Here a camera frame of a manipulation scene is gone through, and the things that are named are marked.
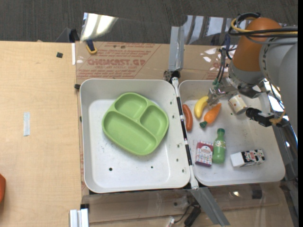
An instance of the green plate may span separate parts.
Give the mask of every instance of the green plate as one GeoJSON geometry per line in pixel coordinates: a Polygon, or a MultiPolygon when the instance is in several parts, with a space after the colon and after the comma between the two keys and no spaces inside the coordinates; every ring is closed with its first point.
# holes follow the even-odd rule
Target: green plate
{"type": "Polygon", "coordinates": [[[132,92],[117,98],[102,119],[102,129],[108,138],[140,156],[158,147],[168,126],[168,116],[159,106],[132,92]]]}

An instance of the white tape strip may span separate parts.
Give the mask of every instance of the white tape strip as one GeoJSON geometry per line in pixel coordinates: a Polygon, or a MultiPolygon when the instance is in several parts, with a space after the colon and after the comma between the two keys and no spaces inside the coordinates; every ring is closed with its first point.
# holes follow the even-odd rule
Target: white tape strip
{"type": "Polygon", "coordinates": [[[30,113],[24,112],[23,113],[23,136],[28,136],[30,133],[30,113]]]}
{"type": "Polygon", "coordinates": [[[76,46],[75,46],[75,43],[71,44],[71,60],[72,60],[72,64],[75,65],[76,64],[76,46]]]}

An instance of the banana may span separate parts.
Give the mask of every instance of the banana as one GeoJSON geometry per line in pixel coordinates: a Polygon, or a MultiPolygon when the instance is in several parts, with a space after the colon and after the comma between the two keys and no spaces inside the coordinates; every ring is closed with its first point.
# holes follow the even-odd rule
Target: banana
{"type": "Polygon", "coordinates": [[[194,114],[197,119],[201,118],[203,109],[207,105],[207,100],[208,100],[208,96],[203,96],[196,102],[195,108],[194,108],[194,114]]]}

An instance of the orange object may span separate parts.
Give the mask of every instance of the orange object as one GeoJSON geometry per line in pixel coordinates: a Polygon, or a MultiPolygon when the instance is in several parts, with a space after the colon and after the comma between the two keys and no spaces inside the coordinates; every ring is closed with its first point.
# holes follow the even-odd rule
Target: orange object
{"type": "Polygon", "coordinates": [[[186,119],[186,124],[185,124],[186,130],[191,131],[191,129],[193,127],[193,115],[192,115],[188,105],[183,104],[182,109],[183,109],[183,113],[184,113],[185,119],[186,119]]]}
{"type": "Polygon", "coordinates": [[[218,103],[215,107],[213,107],[212,109],[210,109],[205,115],[204,115],[204,122],[200,123],[200,126],[202,128],[205,128],[205,126],[208,123],[212,123],[214,122],[214,120],[217,118],[219,111],[221,109],[221,103],[218,103]]]}
{"type": "Polygon", "coordinates": [[[2,202],[5,192],[5,178],[0,174],[0,202],[2,202]]]}
{"type": "MultiPolygon", "coordinates": [[[[259,17],[250,22],[247,30],[266,30],[282,28],[276,21],[259,17]]],[[[267,38],[254,38],[257,41],[266,41],[267,38]]],[[[241,36],[235,54],[232,57],[234,66],[243,71],[260,71],[259,54],[262,45],[250,41],[245,36],[241,36]]]]}

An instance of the green bottle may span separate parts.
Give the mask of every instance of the green bottle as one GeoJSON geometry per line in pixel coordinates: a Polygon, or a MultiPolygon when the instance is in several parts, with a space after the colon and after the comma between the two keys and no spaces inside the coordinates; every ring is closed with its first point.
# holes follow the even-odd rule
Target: green bottle
{"type": "Polygon", "coordinates": [[[224,140],[224,129],[218,129],[217,130],[218,136],[214,141],[213,144],[213,162],[214,163],[223,163],[225,160],[225,149],[226,149],[226,143],[224,140]]]}

